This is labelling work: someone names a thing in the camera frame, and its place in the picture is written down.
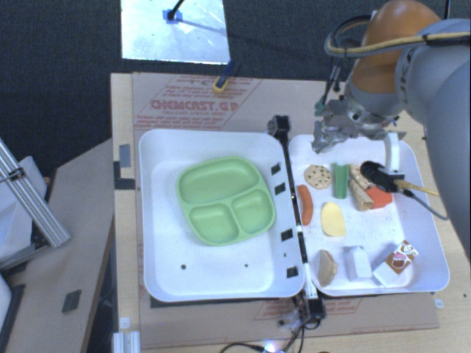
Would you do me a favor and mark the beige chocolate chip biscuit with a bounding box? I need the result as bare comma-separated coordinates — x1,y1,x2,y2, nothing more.
304,164,333,190

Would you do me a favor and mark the green celery stalk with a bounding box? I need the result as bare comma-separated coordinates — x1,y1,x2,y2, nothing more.
332,163,350,200

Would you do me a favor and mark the black cylinder on white bracket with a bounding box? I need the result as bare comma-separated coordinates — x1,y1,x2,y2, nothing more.
359,132,406,193

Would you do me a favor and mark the white carton with brown print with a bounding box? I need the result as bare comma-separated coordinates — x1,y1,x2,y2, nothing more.
372,239,420,288

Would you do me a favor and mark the beige bread slice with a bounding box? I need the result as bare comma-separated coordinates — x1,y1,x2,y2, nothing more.
317,249,339,288

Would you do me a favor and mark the yellow potato chip slice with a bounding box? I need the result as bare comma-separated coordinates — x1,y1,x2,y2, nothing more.
320,201,347,238

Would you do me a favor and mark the brown cardboard board red print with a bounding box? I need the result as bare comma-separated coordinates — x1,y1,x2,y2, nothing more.
131,72,441,349

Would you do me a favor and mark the orange sausage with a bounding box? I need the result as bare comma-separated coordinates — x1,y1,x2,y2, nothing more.
297,184,314,227

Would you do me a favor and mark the green divided plate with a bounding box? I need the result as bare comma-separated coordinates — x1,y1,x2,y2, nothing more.
176,155,277,247

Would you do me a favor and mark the white plastic tray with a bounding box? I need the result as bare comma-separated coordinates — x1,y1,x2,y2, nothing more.
138,128,307,303
288,133,451,297

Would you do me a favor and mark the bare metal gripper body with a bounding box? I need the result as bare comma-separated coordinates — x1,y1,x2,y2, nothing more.
322,99,373,140

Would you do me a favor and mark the beige waffle cone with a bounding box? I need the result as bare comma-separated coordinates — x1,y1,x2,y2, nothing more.
347,163,375,213

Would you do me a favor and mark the orange-red wedge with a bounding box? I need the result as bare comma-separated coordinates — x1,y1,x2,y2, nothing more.
366,185,394,210

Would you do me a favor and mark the thin black and white rod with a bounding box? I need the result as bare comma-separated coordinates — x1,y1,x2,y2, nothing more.
279,133,318,302

